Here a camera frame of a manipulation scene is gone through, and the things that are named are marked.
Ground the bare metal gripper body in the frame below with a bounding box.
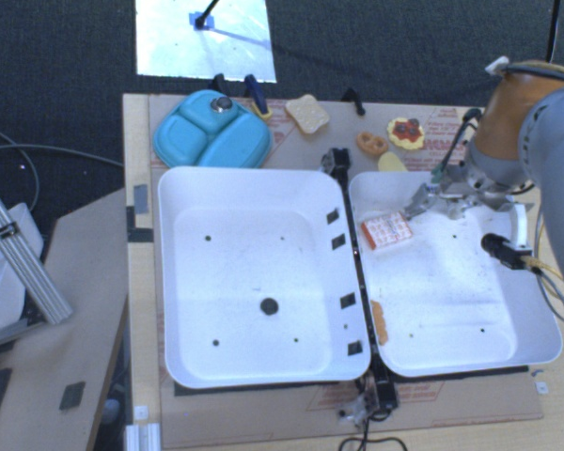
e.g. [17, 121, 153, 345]
[431, 170, 524, 210]

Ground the orange and white carton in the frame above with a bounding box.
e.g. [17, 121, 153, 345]
[360, 210, 415, 252]

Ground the pale yellow flat piece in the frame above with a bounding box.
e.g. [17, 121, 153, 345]
[376, 150, 410, 175]

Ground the orange pretzel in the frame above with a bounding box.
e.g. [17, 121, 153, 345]
[355, 131, 390, 156]

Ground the white plastic tray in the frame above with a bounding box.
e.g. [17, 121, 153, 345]
[348, 171, 564, 379]
[157, 165, 373, 390]

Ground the thin black rod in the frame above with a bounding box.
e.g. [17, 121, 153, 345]
[337, 169, 384, 384]

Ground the orange bacon strip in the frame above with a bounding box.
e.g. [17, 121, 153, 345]
[369, 299, 390, 348]

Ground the beige bread slice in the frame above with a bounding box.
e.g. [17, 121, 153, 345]
[284, 93, 332, 136]

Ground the blue divided plate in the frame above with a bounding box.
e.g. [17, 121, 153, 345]
[151, 88, 274, 170]

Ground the brown cardboard board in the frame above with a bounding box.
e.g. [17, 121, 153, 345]
[148, 93, 544, 448]

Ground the black cylinder on white bracket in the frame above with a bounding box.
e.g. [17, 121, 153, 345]
[479, 203, 535, 272]

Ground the black block with wires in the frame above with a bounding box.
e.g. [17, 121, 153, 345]
[354, 372, 400, 425]
[321, 147, 353, 179]

